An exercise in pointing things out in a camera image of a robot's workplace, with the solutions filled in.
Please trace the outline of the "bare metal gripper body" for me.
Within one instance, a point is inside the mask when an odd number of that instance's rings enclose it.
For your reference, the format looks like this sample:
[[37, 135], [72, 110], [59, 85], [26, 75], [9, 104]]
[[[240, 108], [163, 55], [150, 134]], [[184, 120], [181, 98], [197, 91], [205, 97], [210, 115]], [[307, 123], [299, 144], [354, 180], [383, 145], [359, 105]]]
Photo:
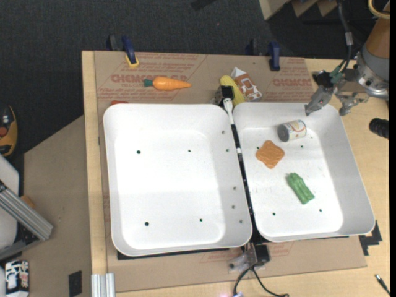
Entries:
[[337, 83], [337, 93], [366, 93], [369, 97], [388, 100], [389, 59], [358, 53], [354, 67], [347, 69]]

